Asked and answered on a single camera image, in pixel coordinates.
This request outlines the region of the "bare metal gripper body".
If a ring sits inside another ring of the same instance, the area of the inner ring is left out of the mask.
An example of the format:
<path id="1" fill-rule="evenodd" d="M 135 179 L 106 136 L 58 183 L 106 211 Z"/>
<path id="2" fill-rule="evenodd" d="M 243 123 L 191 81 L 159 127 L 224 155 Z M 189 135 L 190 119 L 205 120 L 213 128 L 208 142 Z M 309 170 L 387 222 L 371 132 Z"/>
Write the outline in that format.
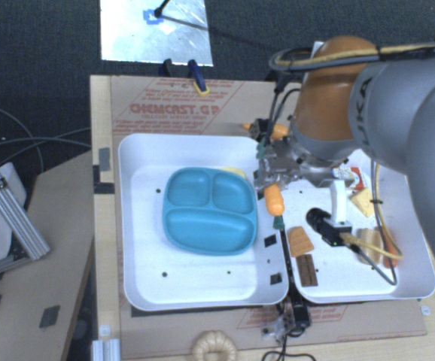
<path id="1" fill-rule="evenodd" d="M 307 180 L 314 187 L 329 187 L 338 180 L 333 173 L 339 166 L 338 162 L 313 156 L 292 141 L 261 141 L 256 157 L 258 168 L 254 180 L 267 182 L 267 187 L 277 184 L 281 177 Z"/>

